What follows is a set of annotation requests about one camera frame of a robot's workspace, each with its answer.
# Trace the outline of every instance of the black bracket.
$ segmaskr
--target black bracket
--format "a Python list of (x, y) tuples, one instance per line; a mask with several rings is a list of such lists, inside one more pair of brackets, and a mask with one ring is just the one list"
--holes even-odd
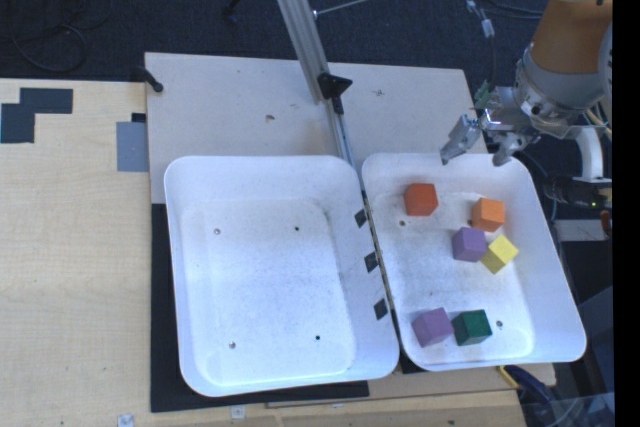
[(344, 114), (340, 96), (351, 84), (353, 84), (353, 80), (336, 77), (326, 72), (318, 75), (318, 85), (320, 86), (322, 96), (325, 100), (331, 100), (333, 103), (333, 111), (336, 114)]
[(153, 75), (151, 75), (149, 70), (143, 68), (142, 66), (134, 66), (131, 69), (129, 79), (131, 80), (131, 82), (147, 82), (151, 85), (156, 93), (161, 93), (164, 89), (164, 86), (160, 84), (160, 82), (158, 82)]

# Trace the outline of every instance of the white tray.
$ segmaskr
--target white tray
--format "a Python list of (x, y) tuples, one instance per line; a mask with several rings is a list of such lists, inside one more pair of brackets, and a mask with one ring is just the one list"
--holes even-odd
[(180, 369), (202, 395), (384, 377), (399, 344), (355, 170), (190, 156), (166, 170)]
[[(376, 154), (362, 168), (382, 260), (407, 356), (426, 370), (567, 362), (586, 336), (531, 176), (516, 159), (495, 167), (489, 154), (465, 154), (443, 166), (437, 154)], [(439, 206), (428, 217), (406, 215), (403, 193), (433, 183)], [(492, 274), (481, 262), (454, 260), (451, 237), (468, 226), (481, 196), (505, 204), (503, 233), (518, 255)], [(458, 346), (454, 336), (420, 347), (411, 321), (443, 307), (453, 318), (484, 309), (492, 336)]]

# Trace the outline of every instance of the green block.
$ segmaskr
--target green block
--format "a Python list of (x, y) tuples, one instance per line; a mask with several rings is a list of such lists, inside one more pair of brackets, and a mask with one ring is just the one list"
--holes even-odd
[(489, 338), (493, 333), (484, 310), (463, 311), (452, 321), (458, 345), (473, 345)]

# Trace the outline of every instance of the cube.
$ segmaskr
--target cube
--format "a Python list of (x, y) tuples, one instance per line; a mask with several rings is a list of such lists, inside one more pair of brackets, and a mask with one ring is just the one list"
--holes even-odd
[(504, 224), (504, 203), (497, 199), (480, 198), (471, 207), (471, 226), (494, 232)]
[(518, 252), (519, 249), (501, 233), (487, 246), (487, 252), (480, 261), (495, 274), (513, 260)]
[(444, 308), (422, 312), (411, 323), (420, 347), (441, 342), (453, 334), (453, 326)]
[(451, 324), (458, 345), (474, 345), (493, 334), (484, 310), (463, 311), (451, 321)]
[(407, 215), (428, 216), (438, 206), (436, 187), (432, 183), (412, 183), (404, 192)]
[(487, 252), (485, 233), (478, 228), (463, 226), (451, 238), (453, 258), (467, 262), (477, 262)]

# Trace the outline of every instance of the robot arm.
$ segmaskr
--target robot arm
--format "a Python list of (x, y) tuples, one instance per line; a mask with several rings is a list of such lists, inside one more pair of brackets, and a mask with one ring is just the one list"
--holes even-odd
[[(485, 83), (475, 97), (475, 107), (482, 114), (477, 119), (463, 115), (458, 120), (440, 149), (442, 163), (470, 149), (483, 132), (498, 144), (493, 156), (496, 166), (542, 135), (575, 139), (582, 152), (583, 173), (570, 179), (570, 185), (580, 191), (579, 200), (572, 197), (571, 202), (591, 207), (610, 202), (610, 180), (602, 177), (599, 137), (612, 127), (612, 10), (613, 0), (549, 0), (516, 66), (514, 85)], [(493, 36), (485, 20), (483, 29), (487, 37)], [(599, 102), (609, 128), (575, 124), (580, 116), (592, 114), (591, 108)], [(547, 194), (568, 202), (560, 190), (568, 190), (565, 181), (562, 187), (559, 182), (550, 184)]]

